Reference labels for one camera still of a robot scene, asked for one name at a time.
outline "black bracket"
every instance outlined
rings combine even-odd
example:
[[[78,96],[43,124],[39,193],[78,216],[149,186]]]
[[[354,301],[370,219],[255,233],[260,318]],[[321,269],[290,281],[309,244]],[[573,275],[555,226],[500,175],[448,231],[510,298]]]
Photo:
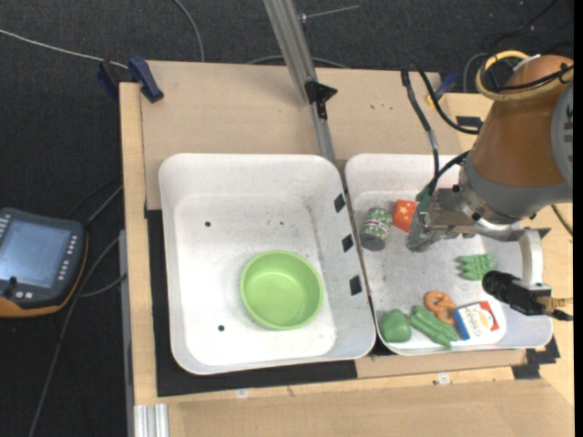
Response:
[[[314,102],[316,103],[318,117],[322,120],[328,119],[328,114],[326,113],[326,102],[338,92],[338,89],[325,86],[324,84],[312,81],[311,79],[306,81],[304,88],[310,104],[313,104]]]
[[[555,364],[561,355],[558,352],[557,341],[553,335],[542,351],[527,349],[527,364],[512,366],[515,379],[540,379],[541,364]]]

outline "metal pole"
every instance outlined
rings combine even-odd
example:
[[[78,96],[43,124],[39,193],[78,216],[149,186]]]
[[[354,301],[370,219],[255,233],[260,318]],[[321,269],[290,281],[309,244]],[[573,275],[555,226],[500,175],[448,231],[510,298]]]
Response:
[[[306,94],[306,83],[318,82],[312,57],[303,34],[299,14],[292,0],[263,0],[271,25],[280,45],[281,54],[290,70],[291,79],[300,98],[311,104],[312,121],[318,138],[320,154],[335,162],[334,148],[328,122],[322,117],[317,103]]]

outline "black floor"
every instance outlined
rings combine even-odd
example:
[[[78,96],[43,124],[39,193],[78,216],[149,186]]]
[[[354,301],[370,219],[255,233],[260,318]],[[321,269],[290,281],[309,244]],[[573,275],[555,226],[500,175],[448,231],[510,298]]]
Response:
[[[261,0],[179,1],[198,26],[206,61],[245,63],[279,53]],[[554,1],[295,3],[307,15],[359,6],[309,19],[313,56],[370,69],[401,69],[414,61],[446,75],[462,74],[476,54],[507,48],[573,57],[574,0],[550,5]],[[132,56],[200,60],[193,28],[170,0],[0,0],[0,30],[121,63]],[[85,222],[121,184],[113,179],[121,172],[118,105],[101,90],[97,65],[0,34],[0,208],[61,218],[74,210],[72,217]],[[474,89],[471,80],[467,88]],[[123,227],[117,196],[89,227],[89,266]],[[114,248],[87,290],[118,275]],[[36,436],[125,435],[120,309],[116,289],[79,300]],[[28,434],[66,313],[0,320],[2,437]]]

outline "green toy vegetable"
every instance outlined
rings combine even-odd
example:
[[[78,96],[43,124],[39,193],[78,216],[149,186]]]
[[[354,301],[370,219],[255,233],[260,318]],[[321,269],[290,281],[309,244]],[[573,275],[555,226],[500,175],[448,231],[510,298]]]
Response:
[[[390,310],[379,321],[379,331],[384,341],[400,343],[411,339],[411,327],[401,310]]]
[[[411,327],[421,331],[435,343],[451,348],[451,341],[457,340],[455,329],[439,320],[434,314],[423,306],[414,306],[413,313],[409,316]]]

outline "black hole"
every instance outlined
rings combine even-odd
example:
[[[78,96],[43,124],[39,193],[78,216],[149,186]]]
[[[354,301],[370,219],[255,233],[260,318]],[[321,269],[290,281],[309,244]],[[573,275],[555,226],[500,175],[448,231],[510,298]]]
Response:
[[[350,279],[350,292],[351,294],[357,295],[363,290],[363,285],[361,283],[361,278],[357,275],[356,277],[352,277]]]
[[[334,200],[334,208],[336,209],[336,213],[340,212],[345,205],[346,202],[344,201],[344,196],[341,193],[338,195],[338,198]]]
[[[344,252],[354,246],[353,235],[348,235],[346,238],[343,239],[343,248]]]

